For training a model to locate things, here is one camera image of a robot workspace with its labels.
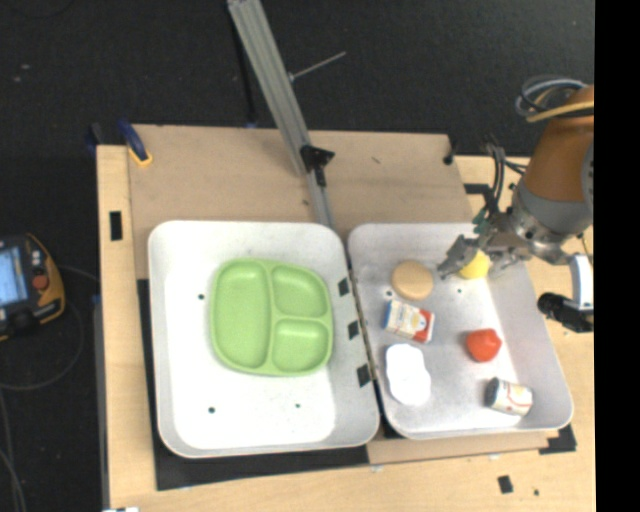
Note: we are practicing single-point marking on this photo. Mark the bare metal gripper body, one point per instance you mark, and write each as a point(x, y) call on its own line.
point(525, 242)

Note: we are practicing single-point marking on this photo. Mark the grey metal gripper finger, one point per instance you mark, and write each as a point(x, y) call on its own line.
point(504, 265)
point(457, 257)

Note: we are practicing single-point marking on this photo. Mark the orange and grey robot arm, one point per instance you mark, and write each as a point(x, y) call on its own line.
point(555, 160)

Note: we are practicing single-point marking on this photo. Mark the yellow round toy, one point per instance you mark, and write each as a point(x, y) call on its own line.
point(476, 267)

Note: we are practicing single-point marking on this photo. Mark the tan round biscuit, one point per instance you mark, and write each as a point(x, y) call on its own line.
point(412, 280)

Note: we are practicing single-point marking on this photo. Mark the white plastic tray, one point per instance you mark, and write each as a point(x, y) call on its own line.
point(190, 350)
point(460, 310)

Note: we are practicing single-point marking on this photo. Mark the white blue orange carton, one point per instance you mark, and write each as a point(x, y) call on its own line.
point(407, 321)

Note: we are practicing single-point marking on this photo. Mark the red-orange toy pepper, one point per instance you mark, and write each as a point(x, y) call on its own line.
point(482, 345)

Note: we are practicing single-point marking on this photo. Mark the white flat lumpy toy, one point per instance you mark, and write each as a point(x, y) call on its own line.
point(407, 375)

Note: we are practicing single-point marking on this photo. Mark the white and orange small can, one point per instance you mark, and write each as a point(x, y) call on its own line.
point(510, 396)

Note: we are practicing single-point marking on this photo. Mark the green divided plate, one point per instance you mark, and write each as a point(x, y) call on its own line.
point(240, 315)

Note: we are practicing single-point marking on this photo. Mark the pale wood board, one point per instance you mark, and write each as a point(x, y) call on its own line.
point(225, 175)

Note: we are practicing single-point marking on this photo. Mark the black cylinder on white bracket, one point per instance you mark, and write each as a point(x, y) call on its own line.
point(565, 307)

